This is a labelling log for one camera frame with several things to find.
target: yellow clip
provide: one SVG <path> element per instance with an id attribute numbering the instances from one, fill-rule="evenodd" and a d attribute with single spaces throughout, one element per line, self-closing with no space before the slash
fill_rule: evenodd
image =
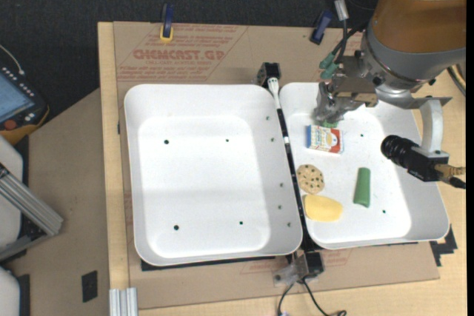
<path id="1" fill-rule="evenodd" d="M 160 40 L 162 40 L 163 42 L 170 42 L 171 40 L 173 40 L 173 27 L 171 27 L 171 30 L 170 30 L 170 37 L 163 36 L 163 29 L 164 29 L 164 25 L 162 25 L 160 28 Z"/>

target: white tray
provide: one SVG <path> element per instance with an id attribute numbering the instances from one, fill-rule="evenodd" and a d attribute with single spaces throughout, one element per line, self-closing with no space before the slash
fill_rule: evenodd
<path id="1" fill-rule="evenodd" d="M 344 152 L 317 151 L 306 148 L 306 126 L 315 123 L 317 93 L 317 83 L 291 83 L 280 92 L 295 168 L 302 164 L 319 168 L 325 181 L 320 195 L 344 207 L 336 222 L 306 218 L 311 238 L 321 247 L 339 249 L 444 237 L 449 221 L 438 186 L 409 175 L 380 150 L 381 142 L 392 134 L 420 144 L 413 113 L 383 102 L 374 108 L 360 107 L 346 113 L 338 124 Z M 369 208 L 353 203 L 359 167 L 370 169 Z"/>
<path id="2" fill-rule="evenodd" d="M 301 221 L 268 91 L 140 84 L 124 110 L 143 260 L 168 266 L 297 250 Z"/>

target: wooden table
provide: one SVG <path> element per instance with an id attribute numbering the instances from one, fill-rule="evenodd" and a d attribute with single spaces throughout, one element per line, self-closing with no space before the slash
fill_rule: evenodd
<path id="1" fill-rule="evenodd" d="M 288 28 L 288 39 L 291 40 Z M 124 198 L 121 174 L 121 147 L 117 134 L 119 109 L 117 107 L 116 63 L 113 23 L 99 23 L 99 61 L 101 75 L 101 107 L 104 139 L 105 188 L 107 202 L 107 239 L 109 254 L 110 288 L 130 286 L 127 266 Z M 465 166 L 466 155 L 466 99 L 458 91 L 447 73 L 437 82 L 418 92 L 423 95 L 449 95 L 452 101 L 444 107 L 443 150 L 451 154 L 450 163 Z M 442 256 L 440 280 L 402 283 L 358 289 L 319 292 L 316 299 L 326 312 L 346 309 L 355 315 L 466 315 L 466 192 L 439 184 L 448 215 L 450 216 L 458 249 L 453 255 Z M 264 297 L 194 306 L 180 306 L 140 311 L 140 315 L 255 315 L 276 314 L 278 298 Z M 291 316 L 317 315 L 308 295 L 289 295 L 284 302 Z"/>

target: blue screen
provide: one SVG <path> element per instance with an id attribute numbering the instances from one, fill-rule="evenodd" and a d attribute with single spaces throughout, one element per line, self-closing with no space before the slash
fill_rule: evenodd
<path id="1" fill-rule="evenodd" d="M 8 120 L 34 103 L 3 75 L 0 75 L 0 121 Z"/>

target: blue clip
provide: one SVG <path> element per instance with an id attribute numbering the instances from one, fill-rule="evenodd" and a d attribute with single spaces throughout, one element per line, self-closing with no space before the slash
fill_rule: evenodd
<path id="1" fill-rule="evenodd" d="M 310 40 L 317 45 L 320 45 L 323 41 L 324 31 L 326 30 L 329 23 L 333 20 L 334 15 L 329 10 L 321 12 L 321 15 L 318 18 L 316 28 L 311 34 Z"/>
<path id="2" fill-rule="evenodd" d="M 160 39 L 165 42 L 173 40 L 173 11 L 174 6 L 172 4 L 166 4 L 163 6 L 161 12 L 161 18 L 163 19 L 163 25 L 160 28 Z"/>

